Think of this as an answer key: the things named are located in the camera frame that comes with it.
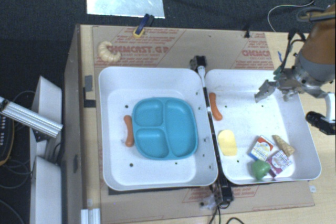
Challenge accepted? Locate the brown cardboard board red print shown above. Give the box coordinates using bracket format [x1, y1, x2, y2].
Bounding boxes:
[91, 25, 316, 219]

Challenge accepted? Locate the white purple carton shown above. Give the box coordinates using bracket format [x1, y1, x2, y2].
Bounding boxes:
[266, 150, 293, 178]

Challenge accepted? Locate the blue divided plate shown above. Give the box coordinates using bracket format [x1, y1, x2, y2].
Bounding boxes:
[131, 97, 199, 161]

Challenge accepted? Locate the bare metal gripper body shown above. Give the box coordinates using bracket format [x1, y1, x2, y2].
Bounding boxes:
[274, 70, 329, 99]

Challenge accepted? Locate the yellow cheese slice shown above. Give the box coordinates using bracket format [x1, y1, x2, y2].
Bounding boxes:
[217, 129, 238, 157]

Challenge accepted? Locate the white plastic tray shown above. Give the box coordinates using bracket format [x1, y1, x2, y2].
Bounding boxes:
[98, 66, 219, 191]
[204, 68, 322, 186]

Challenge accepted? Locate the green pepper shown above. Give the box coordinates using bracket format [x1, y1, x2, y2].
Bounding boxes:
[248, 159, 272, 180]

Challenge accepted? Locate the cream croissant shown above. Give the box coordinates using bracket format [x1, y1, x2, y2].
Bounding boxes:
[97, 40, 122, 62]

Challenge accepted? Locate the orange sausage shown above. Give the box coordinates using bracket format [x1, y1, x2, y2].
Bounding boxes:
[208, 92, 224, 122]
[123, 114, 135, 148]

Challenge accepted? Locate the thin black and white rod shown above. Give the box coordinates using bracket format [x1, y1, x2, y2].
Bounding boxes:
[197, 65, 224, 187]

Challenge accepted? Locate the tan ice cream cone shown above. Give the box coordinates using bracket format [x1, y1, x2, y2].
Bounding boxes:
[271, 134, 296, 158]

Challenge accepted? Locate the white blue red carton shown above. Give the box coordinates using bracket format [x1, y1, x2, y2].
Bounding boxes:
[247, 135, 275, 162]

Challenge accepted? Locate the black cylinder on white bracket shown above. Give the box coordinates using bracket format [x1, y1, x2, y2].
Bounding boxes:
[305, 91, 336, 136]

